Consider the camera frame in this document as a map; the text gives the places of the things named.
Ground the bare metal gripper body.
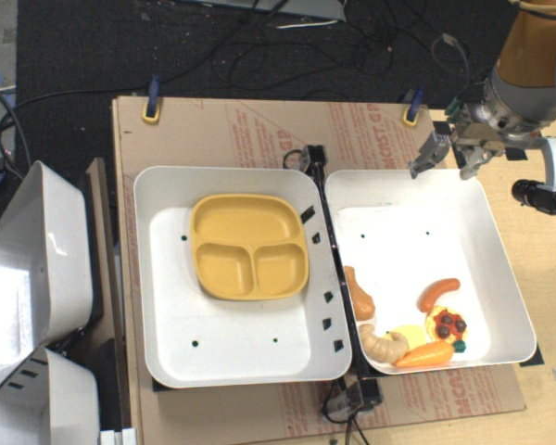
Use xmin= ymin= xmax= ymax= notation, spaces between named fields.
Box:
xmin=449 ymin=102 xmax=539 ymax=157

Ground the white plastic tray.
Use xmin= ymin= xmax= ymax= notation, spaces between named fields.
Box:
xmin=133 ymin=165 xmax=354 ymax=390
xmin=323 ymin=168 xmax=538 ymax=376

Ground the thin black rod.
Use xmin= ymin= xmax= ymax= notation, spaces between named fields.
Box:
xmin=309 ymin=164 xmax=377 ymax=391

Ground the orange toy sausage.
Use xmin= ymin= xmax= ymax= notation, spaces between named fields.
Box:
xmin=417 ymin=277 xmax=461 ymax=314

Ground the brown toy chicken drumstick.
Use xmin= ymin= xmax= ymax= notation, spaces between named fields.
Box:
xmin=343 ymin=265 xmax=377 ymax=323

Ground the toy pizza slice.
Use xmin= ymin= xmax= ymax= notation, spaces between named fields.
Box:
xmin=423 ymin=304 xmax=469 ymax=345

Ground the pale yellow toy slice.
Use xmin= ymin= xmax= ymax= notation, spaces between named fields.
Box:
xmin=387 ymin=324 xmax=428 ymax=351

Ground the yellow divided plate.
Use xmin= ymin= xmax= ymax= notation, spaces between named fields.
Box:
xmin=189 ymin=193 xmax=311 ymax=302

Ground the beige toy croissant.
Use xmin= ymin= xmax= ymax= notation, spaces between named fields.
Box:
xmin=357 ymin=323 xmax=411 ymax=365

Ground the orange toy carrot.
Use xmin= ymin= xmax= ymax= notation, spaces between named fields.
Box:
xmin=394 ymin=339 xmax=467 ymax=369

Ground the brown cardboard board, red print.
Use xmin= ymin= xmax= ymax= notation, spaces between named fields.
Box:
xmin=111 ymin=95 xmax=527 ymax=445

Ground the black cylinder on white bracket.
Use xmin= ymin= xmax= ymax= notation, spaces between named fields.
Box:
xmin=511 ymin=136 xmax=556 ymax=217

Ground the black block with thin wires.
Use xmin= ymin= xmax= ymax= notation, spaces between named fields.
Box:
xmin=299 ymin=144 xmax=328 ymax=176
xmin=323 ymin=377 xmax=384 ymax=424

